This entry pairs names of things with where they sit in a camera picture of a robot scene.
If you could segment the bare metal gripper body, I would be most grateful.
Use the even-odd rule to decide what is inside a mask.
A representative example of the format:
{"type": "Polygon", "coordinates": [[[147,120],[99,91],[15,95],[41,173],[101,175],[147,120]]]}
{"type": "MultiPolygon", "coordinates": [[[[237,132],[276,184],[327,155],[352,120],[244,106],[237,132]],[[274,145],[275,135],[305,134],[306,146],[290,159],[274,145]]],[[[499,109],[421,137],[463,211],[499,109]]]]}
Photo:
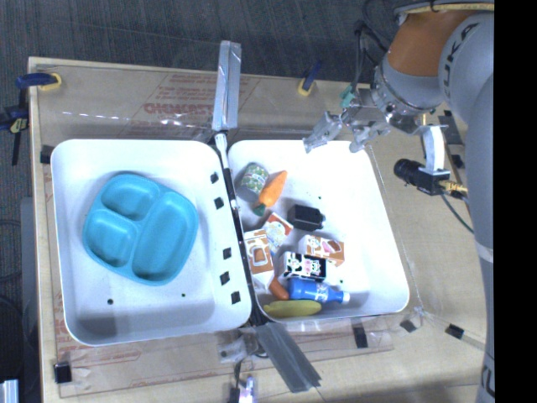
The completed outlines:
{"type": "Polygon", "coordinates": [[[354,133],[385,133],[393,128],[415,134],[421,126],[421,110],[384,89],[348,87],[341,94],[341,107],[341,120],[354,133]]]}

